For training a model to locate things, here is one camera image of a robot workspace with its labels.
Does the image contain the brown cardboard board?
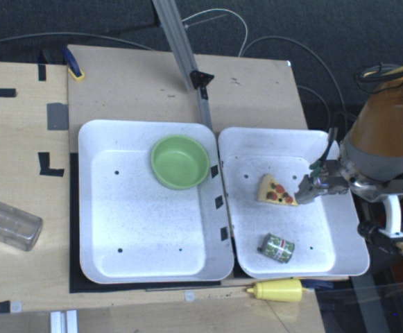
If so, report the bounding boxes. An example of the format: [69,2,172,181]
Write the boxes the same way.
[67,44,350,312]

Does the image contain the green bowl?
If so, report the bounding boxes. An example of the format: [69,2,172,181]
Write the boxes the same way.
[150,134,212,191]

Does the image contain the black cylinder on white bracket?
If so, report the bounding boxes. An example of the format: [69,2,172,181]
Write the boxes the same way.
[357,194,403,256]

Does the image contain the toy pizza slice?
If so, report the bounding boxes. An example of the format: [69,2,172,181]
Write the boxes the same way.
[255,173,300,208]

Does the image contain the white plastic tray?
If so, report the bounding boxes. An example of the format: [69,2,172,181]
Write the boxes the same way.
[217,126,371,280]
[78,119,235,285]

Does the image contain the yellow squeeze bottle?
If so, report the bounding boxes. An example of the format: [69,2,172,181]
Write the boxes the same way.
[245,278,310,304]

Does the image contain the green and white can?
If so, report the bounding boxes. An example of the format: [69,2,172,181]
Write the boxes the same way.
[257,232,295,264]

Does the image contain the clear plastic bottle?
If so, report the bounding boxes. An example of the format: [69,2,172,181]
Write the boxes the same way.
[0,193,44,253]

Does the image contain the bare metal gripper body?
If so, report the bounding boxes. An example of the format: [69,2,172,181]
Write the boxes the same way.
[317,159,403,203]

